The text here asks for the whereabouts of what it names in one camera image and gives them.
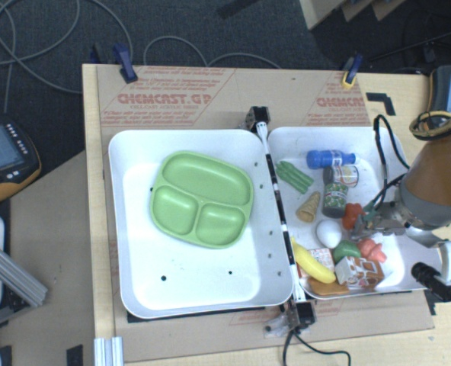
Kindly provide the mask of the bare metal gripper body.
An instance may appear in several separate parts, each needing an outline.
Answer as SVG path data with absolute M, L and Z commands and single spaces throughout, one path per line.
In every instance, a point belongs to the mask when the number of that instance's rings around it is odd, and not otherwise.
M 439 237 L 433 233 L 437 226 L 429 214 L 424 205 L 409 208 L 401 201 L 385 202 L 365 216 L 365 227 L 372 233 L 407 236 L 424 247 L 435 248 Z

